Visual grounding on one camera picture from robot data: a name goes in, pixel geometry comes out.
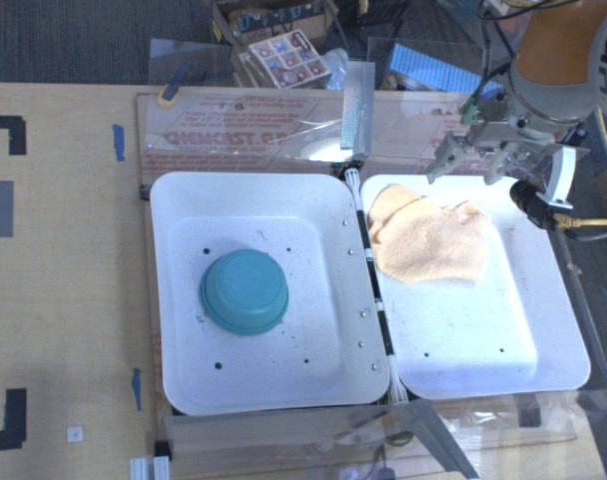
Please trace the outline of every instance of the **towel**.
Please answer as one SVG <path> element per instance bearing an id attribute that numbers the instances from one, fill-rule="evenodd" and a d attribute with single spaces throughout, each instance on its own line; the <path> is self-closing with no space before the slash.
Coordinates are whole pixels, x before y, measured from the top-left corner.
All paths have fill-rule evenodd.
<path id="1" fill-rule="evenodd" d="M 490 219 L 470 202 L 440 208 L 391 185 L 374 201 L 368 225 L 377 267 L 403 283 L 483 278 Z"/>

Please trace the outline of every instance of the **wooden table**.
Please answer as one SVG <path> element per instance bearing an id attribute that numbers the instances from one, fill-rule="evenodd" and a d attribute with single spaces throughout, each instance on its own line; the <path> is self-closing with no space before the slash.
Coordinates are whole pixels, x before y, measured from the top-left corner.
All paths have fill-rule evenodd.
<path id="1" fill-rule="evenodd" d="M 148 92 L 0 84 L 0 115 L 27 123 L 24 156 L 8 154 L 7 130 L 0 130 L 0 181 L 14 188 L 13 236 L 0 238 L 0 430 L 6 390 L 27 390 L 27 439 L 21 449 L 0 451 L 2 479 L 127 478 L 131 458 L 153 454 L 136 112 L 136 96 Z M 113 125 L 124 130 L 124 161 L 115 155 Z M 574 409 L 576 439 L 480 450 L 470 460 L 483 478 L 605 478 L 587 420 Z M 68 443 L 74 426 L 83 427 L 83 440 Z M 420 470 L 416 459 L 397 462 L 399 474 Z"/>

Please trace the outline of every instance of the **black tape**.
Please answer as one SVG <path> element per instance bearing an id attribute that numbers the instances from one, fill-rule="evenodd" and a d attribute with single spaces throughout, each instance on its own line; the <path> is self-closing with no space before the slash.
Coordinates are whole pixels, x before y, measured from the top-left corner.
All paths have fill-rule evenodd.
<path id="1" fill-rule="evenodd" d="M 170 443 L 168 441 L 155 441 L 154 456 L 167 457 L 172 460 L 172 448 L 170 447 Z"/>
<path id="2" fill-rule="evenodd" d="M 367 270 L 370 274 L 370 284 L 372 285 L 372 292 L 374 293 L 374 300 L 382 300 L 381 288 L 379 287 L 379 279 L 376 277 L 376 267 L 374 266 L 374 259 L 367 259 Z"/>
<path id="3" fill-rule="evenodd" d="M 0 430 L 0 451 L 23 447 L 27 439 L 27 389 L 5 391 L 5 417 Z"/>
<path id="4" fill-rule="evenodd" d="M 0 130 L 8 130 L 10 155 L 26 155 L 26 124 L 21 116 L 0 116 Z"/>
<path id="5" fill-rule="evenodd" d="M 139 198 L 142 201 L 149 201 L 151 191 L 152 191 L 152 185 L 140 185 L 139 186 Z"/>
<path id="6" fill-rule="evenodd" d="M 365 221 L 365 213 L 363 210 L 356 212 L 356 218 L 359 221 L 359 231 L 361 231 L 361 240 L 363 242 L 363 248 L 370 248 L 370 235 L 367 232 L 367 222 Z"/>
<path id="7" fill-rule="evenodd" d="M 381 326 L 381 334 L 383 336 L 383 346 L 385 347 L 385 354 L 388 356 L 394 355 L 394 347 L 392 346 L 392 336 L 390 336 L 390 328 L 387 326 L 387 318 L 385 317 L 385 311 L 378 311 L 379 325 Z"/>
<path id="8" fill-rule="evenodd" d="M 541 406 L 534 393 L 518 393 L 514 395 L 518 409 L 519 427 L 539 428 L 541 426 Z"/>

